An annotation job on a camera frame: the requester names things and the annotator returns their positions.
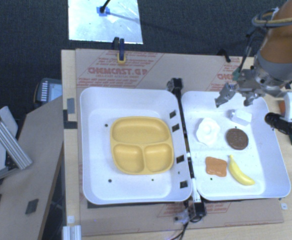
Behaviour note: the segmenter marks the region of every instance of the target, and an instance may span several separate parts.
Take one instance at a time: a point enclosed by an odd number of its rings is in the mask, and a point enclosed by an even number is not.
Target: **yellow clip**
[[[120,53],[117,53],[117,63],[118,64],[125,64],[126,62],[126,54],[124,54],[124,59],[120,60]]]

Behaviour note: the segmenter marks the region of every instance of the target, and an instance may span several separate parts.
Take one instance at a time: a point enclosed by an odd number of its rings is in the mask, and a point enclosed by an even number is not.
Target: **white tray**
[[[83,192],[98,205],[180,202],[188,199],[192,184],[177,99],[166,90],[90,87],[80,95]],[[112,123],[122,117],[162,119],[169,127],[174,149],[170,170],[152,175],[131,175],[113,162]],[[179,130],[172,126],[179,124]],[[177,163],[176,158],[184,156]]]
[[[287,196],[291,183],[276,134],[264,120],[269,112],[264,99],[258,98],[254,100],[253,105],[244,107],[244,98],[237,93],[229,102],[216,108],[214,99],[218,96],[218,92],[204,91],[189,91],[182,96],[192,165],[200,195],[211,201]],[[251,123],[242,126],[231,121],[229,111],[232,109],[251,113]],[[199,120],[206,117],[212,118],[220,126],[217,141],[212,146],[198,142],[196,137]],[[227,144],[226,132],[235,127],[248,135],[248,147],[244,150],[234,150]],[[228,170],[226,177],[206,173],[206,157],[229,162],[231,154],[234,155],[239,168],[255,180],[254,185],[241,185]]]

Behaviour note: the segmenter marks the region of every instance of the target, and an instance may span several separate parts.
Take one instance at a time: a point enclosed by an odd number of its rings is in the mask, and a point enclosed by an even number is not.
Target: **banana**
[[[234,161],[234,156],[231,154],[229,158],[230,161],[228,164],[228,170],[230,171],[230,174],[235,178],[235,180],[245,186],[254,185],[255,181],[241,171],[237,163]]]

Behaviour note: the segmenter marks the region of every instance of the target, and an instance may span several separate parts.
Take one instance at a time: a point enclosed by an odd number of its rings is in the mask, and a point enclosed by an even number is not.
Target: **black carpet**
[[[144,44],[127,50],[241,56],[252,17],[286,0],[137,1]],[[0,0],[0,108],[30,112],[39,81],[60,79],[61,50],[75,48],[111,44],[68,40],[68,0]]]

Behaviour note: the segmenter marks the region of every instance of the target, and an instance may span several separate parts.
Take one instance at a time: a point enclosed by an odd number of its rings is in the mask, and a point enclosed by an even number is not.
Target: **brown disc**
[[[248,136],[241,129],[229,129],[226,133],[226,140],[235,150],[243,150],[248,146]]]

